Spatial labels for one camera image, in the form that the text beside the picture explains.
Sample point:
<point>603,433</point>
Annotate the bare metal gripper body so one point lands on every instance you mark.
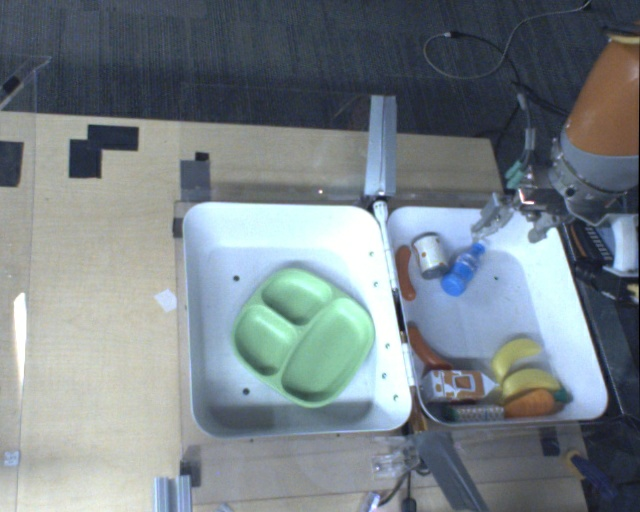
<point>582,206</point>

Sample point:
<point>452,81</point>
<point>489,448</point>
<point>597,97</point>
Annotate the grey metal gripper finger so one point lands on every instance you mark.
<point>542,225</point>
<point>492,215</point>

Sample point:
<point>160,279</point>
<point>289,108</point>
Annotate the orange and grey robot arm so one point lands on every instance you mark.
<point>607,100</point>

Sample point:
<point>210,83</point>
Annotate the blue plastic bottle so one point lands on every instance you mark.
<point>461,272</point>

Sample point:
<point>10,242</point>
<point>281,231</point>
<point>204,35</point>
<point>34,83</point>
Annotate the small white can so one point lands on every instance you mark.
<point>431,255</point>

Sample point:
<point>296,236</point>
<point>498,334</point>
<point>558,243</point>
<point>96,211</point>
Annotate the white plastic tray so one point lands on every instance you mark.
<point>220,240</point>
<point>505,310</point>

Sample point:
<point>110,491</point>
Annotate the red-brown toy sausage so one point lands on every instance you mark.
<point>425,347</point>
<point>405,272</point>

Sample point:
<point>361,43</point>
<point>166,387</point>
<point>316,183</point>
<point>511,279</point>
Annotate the yellow banana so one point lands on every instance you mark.
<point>512,352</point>
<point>530,382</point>

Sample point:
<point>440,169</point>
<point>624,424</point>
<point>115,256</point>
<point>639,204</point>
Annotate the brown and white carton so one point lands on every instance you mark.
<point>457,386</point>

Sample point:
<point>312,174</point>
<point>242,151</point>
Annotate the orange carrot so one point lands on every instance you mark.
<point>532,404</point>

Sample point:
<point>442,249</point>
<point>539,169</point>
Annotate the dark striped packet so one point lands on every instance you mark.
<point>475,413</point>

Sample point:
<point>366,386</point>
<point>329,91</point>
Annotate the green divided plate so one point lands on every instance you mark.
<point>320,350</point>

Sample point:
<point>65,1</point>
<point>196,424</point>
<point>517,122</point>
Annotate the pale wood board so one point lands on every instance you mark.
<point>110,310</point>

